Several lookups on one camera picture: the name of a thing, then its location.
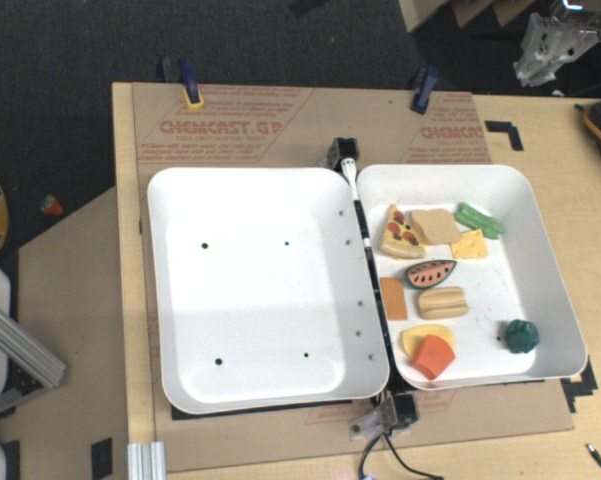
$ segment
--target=blue clamp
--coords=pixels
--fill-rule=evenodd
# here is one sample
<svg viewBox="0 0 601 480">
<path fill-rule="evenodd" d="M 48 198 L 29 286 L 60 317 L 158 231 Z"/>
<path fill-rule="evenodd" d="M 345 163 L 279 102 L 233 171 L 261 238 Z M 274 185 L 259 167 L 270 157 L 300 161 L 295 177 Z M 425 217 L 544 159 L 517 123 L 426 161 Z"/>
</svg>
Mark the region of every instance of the blue clamp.
<svg viewBox="0 0 601 480">
<path fill-rule="evenodd" d="M 184 85 L 184 100 L 187 102 L 190 110 L 197 110 L 204 105 L 204 100 L 202 99 L 200 89 L 198 89 L 198 80 L 193 70 L 193 64 L 186 57 L 180 57 L 178 59 L 178 66 L 180 66 L 182 83 Z"/>
<path fill-rule="evenodd" d="M 427 111 L 429 96 L 431 96 L 431 92 L 438 82 L 438 78 L 440 78 L 440 74 L 431 66 L 427 67 L 427 69 L 420 69 L 416 79 L 418 87 L 413 97 L 413 101 L 411 102 L 411 110 L 418 114 L 424 114 Z"/>
</svg>

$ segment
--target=cardboard sheet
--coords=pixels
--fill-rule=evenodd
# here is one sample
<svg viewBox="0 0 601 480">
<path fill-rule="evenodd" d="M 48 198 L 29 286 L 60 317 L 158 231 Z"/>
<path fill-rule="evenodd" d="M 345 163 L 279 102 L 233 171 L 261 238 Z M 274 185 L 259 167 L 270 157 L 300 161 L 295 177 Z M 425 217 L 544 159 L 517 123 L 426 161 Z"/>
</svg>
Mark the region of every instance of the cardboard sheet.
<svg viewBox="0 0 601 480">
<path fill-rule="evenodd" d="M 173 419 L 160 379 L 160 348 L 146 189 L 172 166 L 324 165 L 337 137 L 354 137 L 358 168 L 380 163 L 490 163 L 469 93 L 434 92 L 428 111 L 393 90 L 201 86 L 190 112 L 182 87 L 133 84 L 151 368 L 157 438 L 170 472 L 359 452 L 349 421 L 370 410 L 353 403 Z M 415 393 L 420 421 L 398 446 L 467 441 L 573 428 L 560 381 Z"/>
</svg>

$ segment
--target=toy food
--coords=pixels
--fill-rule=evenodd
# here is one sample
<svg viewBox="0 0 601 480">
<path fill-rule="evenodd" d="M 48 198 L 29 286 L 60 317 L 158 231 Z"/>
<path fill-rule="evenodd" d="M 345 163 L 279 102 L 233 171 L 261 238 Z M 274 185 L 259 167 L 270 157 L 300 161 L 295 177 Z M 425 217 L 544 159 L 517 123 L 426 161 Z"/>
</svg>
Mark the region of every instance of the toy food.
<svg viewBox="0 0 601 480">
<path fill-rule="evenodd" d="M 381 277 L 380 291 L 387 319 L 406 320 L 407 302 L 404 300 L 402 280 L 397 277 Z"/>
<path fill-rule="evenodd" d="M 411 226 L 407 224 L 404 214 L 395 204 L 389 208 L 387 224 L 380 238 L 378 249 L 396 258 L 422 258 L 425 250 Z"/>
<path fill-rule="evenodd" d="M 429 288 L 418 297 L 420 316 L 425 320 L 462 316 L 469 308 L 464 300 L 464 290 L 457 286 Z"/>
<path fill-rule="evenodd" d="M 531 352 L 540 343 L 540 335 L 538 328 L 533 322 L 513 320 L 507 326 L 504 340 L 509 350 L 514 354 L 526 354 Z"/>
<path fill-rule="evenodd" d="M 416 327 L 411 327 L 411 329 L 405 329 L 400 335 L 402 347 L 409 357 L 414 356 L 420 343 L 422 343 L 422 340 L 428 334 L 442 338 L 452 350 L 456 346 L 456 338 L 448 327 L 439 324 L 417 325 Z"/>
<path fill-rule="evenodd" d="M 413 355 L 411 366 L 427 379 L 433 380 L 445 371 L 455 358 L 453 350 L 445 340 L 428 334 Z"/>
<path fill-rule="evenodd" d="M 480 213 L 467 203 L 460 203 L 458 205 L 455 219 L 468 228 L 482 229 L 485 238 L 497 240 L 499 235 L 504 234 L 504 228 L 497 219 Z"/>
<path fill-rule="evenodd" d="M 452 244 L 461 238 L 453 214 L 447 210 L 413 210 L 411 224 L 430 245 Z"/>
<path fill-rule="evenodd" d="M 453 260 L 424 261 L 405 270 L 404 280 L 419 290 L 431 288 L 449 277 L 455 267 Z"/>
<path fill-rule="evenodd" d="M 451 254 L 457 260 L 486 258 L 489 255 L 481 229 L 465 231 L 459 242 L 451 244 Z"/>
</svg>

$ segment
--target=toy pizza slice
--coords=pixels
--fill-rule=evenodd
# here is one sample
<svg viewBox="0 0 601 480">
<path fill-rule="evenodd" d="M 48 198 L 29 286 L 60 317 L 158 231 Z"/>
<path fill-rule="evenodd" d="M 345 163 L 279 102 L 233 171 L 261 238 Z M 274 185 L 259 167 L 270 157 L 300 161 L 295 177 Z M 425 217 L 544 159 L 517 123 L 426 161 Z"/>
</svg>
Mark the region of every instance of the toy pizza slice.
<svg viewBox="0 0 601 480">
<path fill-rule="evenodd" d="M 378 249 L 396 258 L 422 258 L 425 249 L 407 224 L 407 219 L 395 204 L 389 208 L 387 223 L 382 231 Z"/>
</svg>

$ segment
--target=cable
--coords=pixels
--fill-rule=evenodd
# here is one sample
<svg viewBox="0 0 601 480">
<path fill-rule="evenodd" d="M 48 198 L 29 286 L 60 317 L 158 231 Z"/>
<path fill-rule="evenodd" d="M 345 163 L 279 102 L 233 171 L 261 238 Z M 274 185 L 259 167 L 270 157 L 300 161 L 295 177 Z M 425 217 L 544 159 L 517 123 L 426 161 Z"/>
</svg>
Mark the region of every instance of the cable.
<svg viewBox="0 0 601 480">
<path fill-rule="evenodd" d="M 391 441 L 389 440 L 389 433 L 385 432 L 383 434 L 379 434 L 376 437 L 374 437 L 373 439 L 371 439 L 368 443 L 367 446 L 365 446 L 364 450 L 362 451 L 362 455 L 360 456 L 360 462 L 358 464 L 358 478 L 359 480 L 364 480 L 366 478 L 366 475 L 364 474 L 364 463 L 367 460 L 367 456 L 369 455 L 369 453 L 371 452 L 371 450 L 373 450 L 373 448 L 375 447 L 375 445 L 378 443 L 378 441 L 380 441 L 380 439 L 382 437 L 384 437 L 385 441 L 387 441 L 387 444 L 389 445 L 389 449 L 391 450 L 391 452 L 393 453 L 393 455 L 395 456 L 395 458 L 398 460 L 398 462 L 400 463 L 400 465 L 405 468 L 407 471 L 410 471 L 411 473 L 415 474 L 415 475 L 420 475 L 423 476 L 425 478 L 429 478 L 430 480 L 444 480 L 443 477 L 441 476 L 437 476 L 437 475 L 431 475 L 429 473 L 424 473 L 422 471 L 418 471 L 416 469 L 412 469 L 410 468 L 398 455 L 398 452 L 396 451 L 396 449 L 393 447 L 393 444 L 391 443 Z"/>
</svg>

